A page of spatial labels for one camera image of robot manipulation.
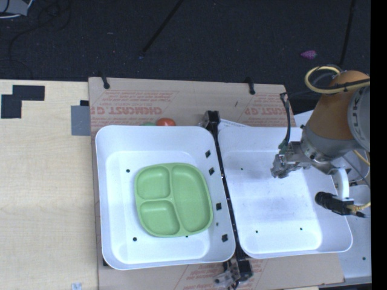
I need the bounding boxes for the white plastic tray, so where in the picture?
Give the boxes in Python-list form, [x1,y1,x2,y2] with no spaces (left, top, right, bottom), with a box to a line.
[94,124,237,271]
[216,124,354,260]

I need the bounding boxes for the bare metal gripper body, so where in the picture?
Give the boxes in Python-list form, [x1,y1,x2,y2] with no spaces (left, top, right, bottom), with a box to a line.
[282,141,334,175]

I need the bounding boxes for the thin black rod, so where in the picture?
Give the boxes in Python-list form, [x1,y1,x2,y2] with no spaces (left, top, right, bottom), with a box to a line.
[210,121,246,267]

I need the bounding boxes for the green divided plate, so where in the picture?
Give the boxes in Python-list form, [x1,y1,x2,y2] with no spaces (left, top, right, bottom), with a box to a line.
[133,162,214,239]

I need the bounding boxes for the black block with thin wires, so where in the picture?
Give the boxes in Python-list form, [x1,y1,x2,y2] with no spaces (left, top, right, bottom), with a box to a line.
[203,110,221,130]
[236,257,253,283]

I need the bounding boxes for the brown cardboard board red print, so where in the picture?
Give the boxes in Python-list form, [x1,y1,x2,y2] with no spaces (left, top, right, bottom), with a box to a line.
[87,76,346,290]

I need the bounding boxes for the black cylinder on white bracket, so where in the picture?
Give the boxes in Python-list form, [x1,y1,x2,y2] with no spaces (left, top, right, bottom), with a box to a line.
[314,167,355,216]

